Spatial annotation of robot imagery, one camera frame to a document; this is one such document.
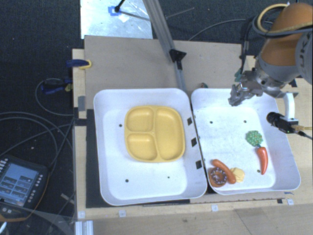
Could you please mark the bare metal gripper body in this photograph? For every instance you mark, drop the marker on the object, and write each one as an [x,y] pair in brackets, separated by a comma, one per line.
[254,84]

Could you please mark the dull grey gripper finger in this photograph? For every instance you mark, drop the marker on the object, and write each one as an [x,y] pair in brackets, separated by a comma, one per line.
[233,97]
[242,98]

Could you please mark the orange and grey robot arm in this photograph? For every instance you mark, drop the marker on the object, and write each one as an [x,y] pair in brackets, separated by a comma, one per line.
[281,48]

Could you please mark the white plastic tray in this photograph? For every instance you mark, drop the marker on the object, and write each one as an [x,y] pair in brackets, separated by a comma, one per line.
[146,180]
[227,141]

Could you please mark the orange carrot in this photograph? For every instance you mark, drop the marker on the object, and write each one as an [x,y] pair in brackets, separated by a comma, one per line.
[262,158]

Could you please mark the yellow divided plate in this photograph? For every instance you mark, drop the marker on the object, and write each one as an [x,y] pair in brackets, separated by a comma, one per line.
[168,133]

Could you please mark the orange sausage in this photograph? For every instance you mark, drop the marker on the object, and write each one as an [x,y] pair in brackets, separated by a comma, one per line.
[226,171]

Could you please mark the pale yellow biscuit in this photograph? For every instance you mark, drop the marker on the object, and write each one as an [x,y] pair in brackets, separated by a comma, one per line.
[239,175]

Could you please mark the brown doughnut with sprinkles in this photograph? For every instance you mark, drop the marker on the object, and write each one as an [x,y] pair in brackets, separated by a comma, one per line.
[214,180]

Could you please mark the brown cardboard board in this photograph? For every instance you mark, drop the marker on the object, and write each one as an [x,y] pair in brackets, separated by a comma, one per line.
[132,65]

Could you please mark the black cylinder on white bracket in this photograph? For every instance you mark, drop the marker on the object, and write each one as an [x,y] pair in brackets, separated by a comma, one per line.
[278,121]

